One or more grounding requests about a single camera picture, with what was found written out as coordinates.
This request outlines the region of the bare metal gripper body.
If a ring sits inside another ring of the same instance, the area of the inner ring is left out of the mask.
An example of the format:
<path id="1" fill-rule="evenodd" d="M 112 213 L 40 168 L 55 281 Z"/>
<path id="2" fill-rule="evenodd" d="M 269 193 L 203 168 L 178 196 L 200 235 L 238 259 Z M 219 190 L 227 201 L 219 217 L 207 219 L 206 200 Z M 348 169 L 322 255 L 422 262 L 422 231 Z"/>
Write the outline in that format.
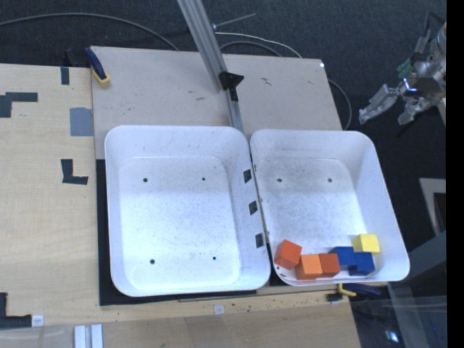
<path id="1" fill-rule="evenodd" d="M 435 34 L 426 27 L 413 54 L 401 66 L 405 96 L 439 101 L 446 96 L 447 23 Z"/>

